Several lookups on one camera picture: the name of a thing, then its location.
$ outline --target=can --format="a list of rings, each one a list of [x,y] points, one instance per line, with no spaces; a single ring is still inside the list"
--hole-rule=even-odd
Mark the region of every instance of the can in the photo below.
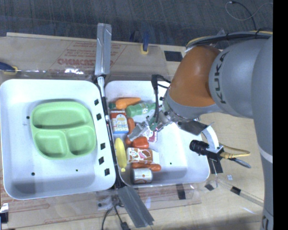
[[[153,173],[148,168],[132,169],[131,181],[133,184],[151,183],[153,180]]]

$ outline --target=green plate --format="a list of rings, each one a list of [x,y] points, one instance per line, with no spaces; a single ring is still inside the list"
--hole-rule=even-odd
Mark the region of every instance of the green plate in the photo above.
[[[96,147],[91,113],[78,102],[38,105],[31,113],[31,129],[38,152],[48,159],[83,156]]]

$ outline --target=drain hole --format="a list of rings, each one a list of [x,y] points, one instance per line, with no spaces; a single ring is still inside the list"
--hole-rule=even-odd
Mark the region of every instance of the drain hole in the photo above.
[[[110,174],[110,169],[105,169],[105,176],[107,176],[108,174]]]
[[[99,165],[101,165],[105,161],[104,157],[101,157],[98,161],[99,161]]]

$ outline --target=dark fabric background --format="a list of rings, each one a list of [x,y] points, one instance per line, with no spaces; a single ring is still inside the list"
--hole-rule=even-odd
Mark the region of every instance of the dark fabric background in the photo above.
[[[149,34],[149,43],[185,46],[200,36],[254,30],[253,21],[238,21],[225,10],[230,0],[0,0],[0,36],[7,32],[96,38],[96,25],[112,25],[112,40],[129,41],[131,34]],[[273,0],[234,0],[251,13]],[[236,17],[249,12],[238,4]],[[256,29],[273,29],[273,5],[253,17]]]

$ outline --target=green bottle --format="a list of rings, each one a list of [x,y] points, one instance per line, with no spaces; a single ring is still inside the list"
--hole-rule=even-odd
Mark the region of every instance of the green bottle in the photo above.
[[[156,103],[139,103],[136,105],[129,105],[126,108],[126,114],[128,117],[134,117],[137,115],[147,114],[151,110],[154,110]]]

